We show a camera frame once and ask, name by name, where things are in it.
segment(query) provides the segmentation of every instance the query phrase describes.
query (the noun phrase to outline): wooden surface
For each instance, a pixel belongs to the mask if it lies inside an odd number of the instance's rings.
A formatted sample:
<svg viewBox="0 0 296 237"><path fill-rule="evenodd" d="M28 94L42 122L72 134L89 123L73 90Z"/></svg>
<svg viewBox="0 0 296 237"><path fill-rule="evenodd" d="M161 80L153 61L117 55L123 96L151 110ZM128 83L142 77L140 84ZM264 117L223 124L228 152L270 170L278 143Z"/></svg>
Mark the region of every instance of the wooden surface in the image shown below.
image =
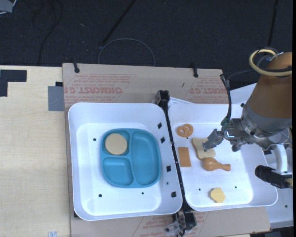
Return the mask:
<svg viewBox="0 0 296 237"><path fill-rule="evenodd" d="M0 237L70 236L64 112L48 110L61 67L26 69L0 97Z"/></svg>

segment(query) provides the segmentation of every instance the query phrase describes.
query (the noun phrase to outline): blue tray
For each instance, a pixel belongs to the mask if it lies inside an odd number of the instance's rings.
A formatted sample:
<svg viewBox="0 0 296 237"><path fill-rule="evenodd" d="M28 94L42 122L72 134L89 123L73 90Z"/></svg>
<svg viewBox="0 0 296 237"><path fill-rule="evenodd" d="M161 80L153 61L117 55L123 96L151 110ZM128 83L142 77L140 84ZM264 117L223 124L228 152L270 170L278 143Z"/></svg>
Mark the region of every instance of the blue tray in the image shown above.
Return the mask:
<svg viewBox="0 0 296 237"><path fill-rule="evenodd" d="M113 133L122 135L127 149L113 155L105 148L106 138ZM101 169L110 184L124 188L149 187L161 175L160 149L156 138L140 129L113 129L106 132L101 141Z"/></svg>

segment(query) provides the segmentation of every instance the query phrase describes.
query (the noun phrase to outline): brown bottle-shaped object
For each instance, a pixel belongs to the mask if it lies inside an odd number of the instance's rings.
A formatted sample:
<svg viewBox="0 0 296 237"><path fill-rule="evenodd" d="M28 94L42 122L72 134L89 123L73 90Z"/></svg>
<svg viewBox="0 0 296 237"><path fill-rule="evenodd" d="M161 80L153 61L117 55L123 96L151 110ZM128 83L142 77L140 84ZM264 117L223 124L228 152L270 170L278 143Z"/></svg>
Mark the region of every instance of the brown bottle-shaped object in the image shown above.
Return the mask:
<svg viewBox="0 0 296 237"><path fill-rule="evenodd" d="M226 171L231 170L230 164L221 164L216 161L213 157L205 157L203 158L203 168L207 171L213 171L215 169L224 169Z"/></svg>

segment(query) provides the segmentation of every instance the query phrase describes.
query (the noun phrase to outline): brown pretzel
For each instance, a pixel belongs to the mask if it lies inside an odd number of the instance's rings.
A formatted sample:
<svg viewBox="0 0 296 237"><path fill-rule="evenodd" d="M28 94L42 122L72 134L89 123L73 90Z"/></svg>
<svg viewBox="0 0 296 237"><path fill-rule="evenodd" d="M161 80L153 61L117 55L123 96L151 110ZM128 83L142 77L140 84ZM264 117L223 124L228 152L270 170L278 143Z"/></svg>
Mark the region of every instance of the brown pretzel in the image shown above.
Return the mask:
<svg viewBox="0 0 296 237"><path fill-rule="evenodd" d="M189 137L193 133L193 126L190 124L184 124L182 126L177 127L177 134L181 137Z"/></svg>

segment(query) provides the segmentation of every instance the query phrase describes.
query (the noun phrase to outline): robotic arm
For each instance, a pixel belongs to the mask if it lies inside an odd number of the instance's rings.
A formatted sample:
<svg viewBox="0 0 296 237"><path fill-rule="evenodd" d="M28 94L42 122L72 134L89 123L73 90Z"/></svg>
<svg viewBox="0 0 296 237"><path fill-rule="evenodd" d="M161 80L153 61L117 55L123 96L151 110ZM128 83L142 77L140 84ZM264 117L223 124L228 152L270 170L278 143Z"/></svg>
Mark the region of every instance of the robotic arm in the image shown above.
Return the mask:
<svg viewBox="0 0 296 237"><path fill-rule="evenodd" d="M269 54L265 56L269 62L264 69L253 62L259 53ZM251 54L249 64L261 76L242 106L241 118L230 119L230 107L229 115L221 123L221 130L214 129L203 143L203 148L213 148L226 139L233 151L252 143L264 151L271 150L276 155L277 169L258 166L255 175L278 188L287 188L292 186L292 174L287 170L285 151L292 127L292 53L277 53L273 49L257 50Z"/></svg>

